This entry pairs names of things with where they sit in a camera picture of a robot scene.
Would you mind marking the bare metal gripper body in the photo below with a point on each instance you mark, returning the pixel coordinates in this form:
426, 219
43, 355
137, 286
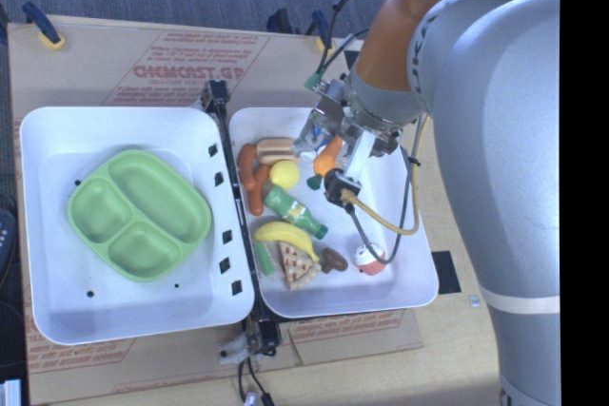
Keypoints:
333, 108

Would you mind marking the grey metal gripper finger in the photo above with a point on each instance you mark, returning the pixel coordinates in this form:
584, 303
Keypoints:
327, 131
303, 137

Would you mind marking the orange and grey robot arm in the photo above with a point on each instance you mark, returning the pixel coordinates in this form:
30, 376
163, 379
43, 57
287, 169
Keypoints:
495, 119

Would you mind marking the toy hot dog bun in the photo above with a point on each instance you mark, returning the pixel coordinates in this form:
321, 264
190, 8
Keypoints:
276, 147

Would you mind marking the orange toy carrot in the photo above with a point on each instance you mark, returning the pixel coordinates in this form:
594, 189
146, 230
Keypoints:
326, 161

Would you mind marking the yellow toy lemon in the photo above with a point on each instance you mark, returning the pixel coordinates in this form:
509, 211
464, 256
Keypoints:
284, 175

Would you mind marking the orange toy sausage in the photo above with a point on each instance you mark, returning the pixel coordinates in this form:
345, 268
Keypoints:
257, 199
246, 161

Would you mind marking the green toy bottle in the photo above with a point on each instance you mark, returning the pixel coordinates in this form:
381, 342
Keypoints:
290, 209

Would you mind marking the yellow banana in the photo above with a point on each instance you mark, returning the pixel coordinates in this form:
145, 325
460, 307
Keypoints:
285, 232

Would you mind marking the brown toy mushroom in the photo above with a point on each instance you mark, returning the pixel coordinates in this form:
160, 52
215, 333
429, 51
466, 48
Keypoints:
334, 260

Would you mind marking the green toy stick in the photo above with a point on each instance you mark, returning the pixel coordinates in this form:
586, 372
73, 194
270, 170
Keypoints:
263, 259

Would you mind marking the toy pie slice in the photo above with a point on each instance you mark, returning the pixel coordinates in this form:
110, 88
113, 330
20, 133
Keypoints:
297, 266

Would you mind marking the pink and white toy cupcake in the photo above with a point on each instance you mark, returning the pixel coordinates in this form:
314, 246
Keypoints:
370, 259

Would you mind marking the green divided plate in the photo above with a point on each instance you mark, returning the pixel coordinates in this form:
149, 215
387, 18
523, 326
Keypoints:
157, 195

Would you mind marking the white plastic tray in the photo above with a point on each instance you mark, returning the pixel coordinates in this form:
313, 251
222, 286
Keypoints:
342, 295
62, 299

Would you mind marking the brown cardboard board red print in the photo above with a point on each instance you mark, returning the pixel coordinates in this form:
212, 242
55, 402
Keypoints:
119, 62

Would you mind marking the black cylinder on white bracket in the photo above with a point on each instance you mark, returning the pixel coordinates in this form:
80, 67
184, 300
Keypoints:
343, 185

